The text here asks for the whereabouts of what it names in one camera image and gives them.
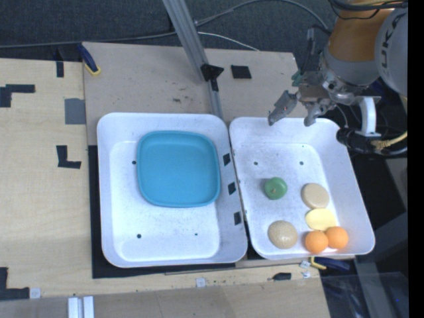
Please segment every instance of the metal rod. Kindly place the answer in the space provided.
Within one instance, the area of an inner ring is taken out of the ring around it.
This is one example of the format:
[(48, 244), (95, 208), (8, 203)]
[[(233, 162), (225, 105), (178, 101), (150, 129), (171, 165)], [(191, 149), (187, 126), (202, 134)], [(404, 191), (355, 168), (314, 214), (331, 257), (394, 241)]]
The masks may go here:
[[(201, 67), (208, 64), (207, 57), (203, 46), (200, 42), (200, 37), (194, 27), (193, 19), (190, 16), (186, 2), (184, 0), (162, 0), (168, 15), (175, 27), (178, 38), (184, 47), (185, 53), (197, 72), (200, 79), (205, 80), (201, 72)], [(209, 102), (211, 104), (212, 113), (220, 118), (223, 118), (221, 108), (221, 100), (219, 99), (218, 91), (212, 87), (211, 81), (207, 82), (209, 92)]]

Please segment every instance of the gray carpet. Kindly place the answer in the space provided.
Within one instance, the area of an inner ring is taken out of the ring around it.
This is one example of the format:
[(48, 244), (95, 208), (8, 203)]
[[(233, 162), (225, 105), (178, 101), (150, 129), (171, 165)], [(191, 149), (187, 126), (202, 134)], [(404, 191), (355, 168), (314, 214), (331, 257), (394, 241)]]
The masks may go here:
[[(249, 0), (185, 0), (192, 17), (201, 20)], [(312, 10), (333, 27), (335, 14), (327, 0), (291, 0)], [(1, 48), (4, 45), (81, 42), (131, 38), (168, 30), (162, 0), (0, 0), (0, 57), (49, 60), (59, 48), (69, 59), (77, 58), (74, 45)], [(298, 64), (305, 58), (307, 29), (319, 21), (291, 3), (263, 1), (237, 9), (199, 27), (233, 38), (259, 50), (292, 52)], [(242, 46), (201, 36), (206, 48)], [(318, 46), (326, 36), (317, 34)], [(126, 43), (180, 45), (176, 36)]]

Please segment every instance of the green ball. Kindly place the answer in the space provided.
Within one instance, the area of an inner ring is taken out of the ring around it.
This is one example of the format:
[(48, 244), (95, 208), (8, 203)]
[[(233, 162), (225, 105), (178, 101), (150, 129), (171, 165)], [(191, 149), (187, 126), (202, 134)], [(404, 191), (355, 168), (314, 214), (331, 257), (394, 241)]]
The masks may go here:
[(268, 198), (271, 200), (277, 200), (283, 198), (283, 196), (287, 193), (287, 184), (283, 179), (273, 177), (266, 181), (264, 191)]

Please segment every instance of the blue clip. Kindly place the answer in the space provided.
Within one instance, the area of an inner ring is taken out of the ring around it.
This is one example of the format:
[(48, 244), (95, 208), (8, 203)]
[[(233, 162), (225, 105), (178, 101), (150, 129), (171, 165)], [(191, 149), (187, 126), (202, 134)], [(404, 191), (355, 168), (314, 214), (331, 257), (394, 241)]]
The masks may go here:
[(100, 67), (96, 65), (94, 62), (93, 57), (91, 54), (87, 51), (87, 49), (82, 46), (81, 44), (77, 45), (78, 52), (81, 54), (82, 59), (85, 62), (85, 68), (92, 76), (98, 76), (101, 72)]

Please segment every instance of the yellow cable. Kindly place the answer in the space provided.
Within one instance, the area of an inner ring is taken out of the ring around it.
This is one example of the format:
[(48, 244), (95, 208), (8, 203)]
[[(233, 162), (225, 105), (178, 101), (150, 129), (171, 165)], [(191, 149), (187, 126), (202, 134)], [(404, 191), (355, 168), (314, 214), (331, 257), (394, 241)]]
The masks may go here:
[(389, 147), (399, 141), (402, 141), (408, 136), (408, 131), (405, 131), (402, 135), (398, 136), (397, 138), (391, 139), (391, 140), (373, 140), (371, 141), (371, 144), (374, 145), (377, 150), (382, 150), (383, 148)]
[(311, 265), (312, 265), (314, 268), (317, 268), (318, 270), (326, 270), (326, 269), (327, 269), (327, 267), (326, 267), (325, 265), (318, 264), (318, 263), (315, 261), (315, 257), (311, 257)]
[(357, 5), (357, 6), (375, 5), (377, 3), (393, 3), (395, 1), (403, 1), (403, 0), (369, 0), (369, 1), (363, 1), (363, 2), (360, 2), (360, 3), (353, 3), (352, 5)]

